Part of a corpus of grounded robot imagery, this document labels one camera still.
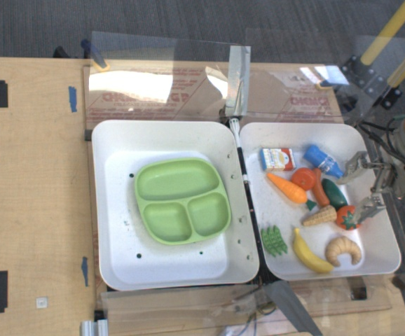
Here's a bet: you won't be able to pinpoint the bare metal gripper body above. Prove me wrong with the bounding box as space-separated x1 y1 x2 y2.
369 160 405 198

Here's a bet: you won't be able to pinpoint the red strawberry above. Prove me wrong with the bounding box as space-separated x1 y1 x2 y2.
336 204 362 231

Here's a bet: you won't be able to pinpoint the dark green cucumber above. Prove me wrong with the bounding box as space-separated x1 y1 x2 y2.
321 178 349 211

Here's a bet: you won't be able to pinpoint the blue bottle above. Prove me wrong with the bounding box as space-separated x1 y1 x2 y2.
303 144 345 180

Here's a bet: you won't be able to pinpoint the brown sausage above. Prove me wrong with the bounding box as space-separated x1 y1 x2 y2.
310 168 331 208

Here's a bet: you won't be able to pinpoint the tan waffle cone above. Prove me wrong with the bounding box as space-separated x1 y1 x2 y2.
302 204 338 228

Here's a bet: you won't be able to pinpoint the beige croissant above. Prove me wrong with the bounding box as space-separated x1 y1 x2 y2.
324 236 363 268

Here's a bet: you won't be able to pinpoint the orange round fruit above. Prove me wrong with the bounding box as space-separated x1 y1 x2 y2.
290 167 317 192

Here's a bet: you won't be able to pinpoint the orange carrot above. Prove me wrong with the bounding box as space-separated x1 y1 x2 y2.
266 172 318 211

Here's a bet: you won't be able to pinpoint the white red and blue carton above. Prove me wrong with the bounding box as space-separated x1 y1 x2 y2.
259 147 296 172

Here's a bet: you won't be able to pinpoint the yellow banana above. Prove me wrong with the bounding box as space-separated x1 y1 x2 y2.
292 227 336 274

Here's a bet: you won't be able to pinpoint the white plastic tray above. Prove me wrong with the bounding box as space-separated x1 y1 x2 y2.
239 122 402 281
90 119 261 292

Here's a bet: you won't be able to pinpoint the green pea pods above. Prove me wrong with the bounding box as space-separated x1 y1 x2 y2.
260 225 289 258

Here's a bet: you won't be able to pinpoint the brown cardboard board red print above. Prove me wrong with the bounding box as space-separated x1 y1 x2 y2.
83 59 394 315

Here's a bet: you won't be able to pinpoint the green divided plate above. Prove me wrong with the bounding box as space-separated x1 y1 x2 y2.
134 157 232 246

